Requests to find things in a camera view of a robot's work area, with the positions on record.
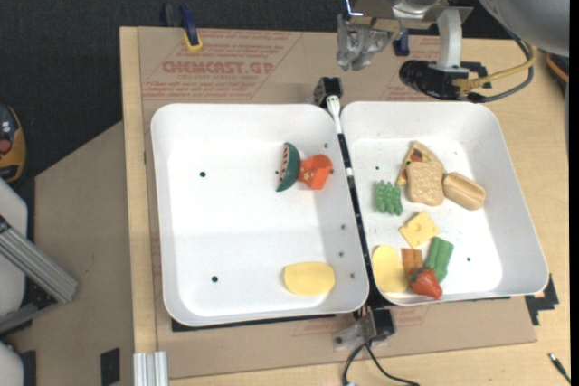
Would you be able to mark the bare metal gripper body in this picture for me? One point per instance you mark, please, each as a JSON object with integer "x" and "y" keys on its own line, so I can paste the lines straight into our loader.
{"x": 375, "y": 6}

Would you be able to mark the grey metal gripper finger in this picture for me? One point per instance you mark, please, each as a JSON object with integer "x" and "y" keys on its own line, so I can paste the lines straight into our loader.
{"x": 348, "y": 47}
{"x": 373, "y": 45}

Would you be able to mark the pizza slice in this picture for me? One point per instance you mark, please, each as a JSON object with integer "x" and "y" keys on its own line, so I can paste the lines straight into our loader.
{"x": 418, "y": 153}

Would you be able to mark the thin black and white rod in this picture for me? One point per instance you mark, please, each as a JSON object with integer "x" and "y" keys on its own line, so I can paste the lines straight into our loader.
{"x": 347, "y": 169}

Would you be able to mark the orange fries box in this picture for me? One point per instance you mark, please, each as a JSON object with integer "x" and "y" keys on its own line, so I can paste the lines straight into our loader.
{"x": 314, "y": 174}

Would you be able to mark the brown cardboard board red print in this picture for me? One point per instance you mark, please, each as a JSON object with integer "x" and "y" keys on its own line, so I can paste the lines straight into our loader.
{"x": 217, "y": 68}

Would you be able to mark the green watermelon slice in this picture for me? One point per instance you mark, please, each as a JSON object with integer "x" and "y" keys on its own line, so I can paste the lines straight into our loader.
{"x": 289, "y": 169}

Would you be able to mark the beige bread slice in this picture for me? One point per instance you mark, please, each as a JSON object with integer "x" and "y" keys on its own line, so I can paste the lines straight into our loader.
{"x": 424, "y": 183}

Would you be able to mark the white plastic tray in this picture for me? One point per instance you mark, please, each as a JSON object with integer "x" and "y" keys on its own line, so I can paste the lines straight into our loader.
{"x": 235, "y": 239}
{"x": 488, "y": 140}

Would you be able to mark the green pea pods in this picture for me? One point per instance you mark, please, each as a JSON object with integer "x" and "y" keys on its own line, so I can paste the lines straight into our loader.
{"x": 389, "y": 197}

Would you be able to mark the tan hot dog bun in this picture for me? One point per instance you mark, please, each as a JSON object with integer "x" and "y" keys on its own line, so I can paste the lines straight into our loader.
{"x": 465, "y": 191}

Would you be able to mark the yellow cheese slice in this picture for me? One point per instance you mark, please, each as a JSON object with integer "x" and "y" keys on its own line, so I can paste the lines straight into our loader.
{"x": 419, "y": 229}

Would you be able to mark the yellow potato chip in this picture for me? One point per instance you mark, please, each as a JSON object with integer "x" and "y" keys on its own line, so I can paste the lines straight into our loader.
{"x": 386, "y": 269}
{"x": 310, "y": 279}

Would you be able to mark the red strawberry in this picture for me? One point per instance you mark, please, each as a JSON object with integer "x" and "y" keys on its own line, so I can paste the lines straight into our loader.
{"x": 426, "y": 283}

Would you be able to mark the black cylinder on white bracket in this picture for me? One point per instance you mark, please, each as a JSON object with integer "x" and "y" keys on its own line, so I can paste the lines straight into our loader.
{"x": 434, "y": 79}

